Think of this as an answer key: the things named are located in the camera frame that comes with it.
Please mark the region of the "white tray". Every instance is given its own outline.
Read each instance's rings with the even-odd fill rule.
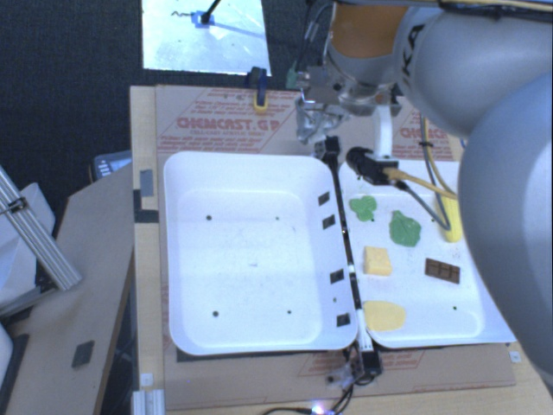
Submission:
[[[456,189],[459,164],[436,164],[448,185]],[[399,168],[428,180],[423,161],[403,160]],[[464,238],[448,243],[438,225],[409,194],[391,186],[373,186],[345,164],[340,168],[340,184],[362,300],[393,302],[406,311],[401,329],[369,331],[375,342],[387,348],[417,348],[515,341],[480,278]],[[408,184],[436,209],[434,194],[415,183]],[[348,206],[352,198],[363,195],[377,201],[374,221],[360,221]],[[395,210],[421,224],[421,239],[415,247],[391,240],[389,224]],[[387,249],[393,268],[389,277],[363,273],[365,246]],[[426,258],[459,266],[460,283],[425,275]]]
[[[323,163],[182,152],[165,164],[164,183],[178,348],[231,354],[353,342],[340,217]],[[334,224],[325,228],[326,219]]]

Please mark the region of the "yellow square block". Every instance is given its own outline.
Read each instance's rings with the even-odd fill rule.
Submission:
[[[365,266],[363,272],[371,275],[390,275],[391,263],[388,251],[383,247],[365,246]]]

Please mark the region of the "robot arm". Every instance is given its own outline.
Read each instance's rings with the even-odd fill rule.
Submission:
[[[433,123],[468,138],[459,182],[467,243],[553,394],[553,0],[514,1],[336,4],[325,63],[301,80],[298,138],[317,142],[377,108],[393,115],[395,84]],[[532,10],[528,2],[545,4]]]

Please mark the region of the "yellow toy cheese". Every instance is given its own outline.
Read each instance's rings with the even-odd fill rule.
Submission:
[[[391,274],[390,257],[383,247],[365,246],[364,273],[389,276]]]
[[[405,309],[399,304],[387,301],[365,301],[363,311],[366,327],[375,332],[398,330],[405,323]]]

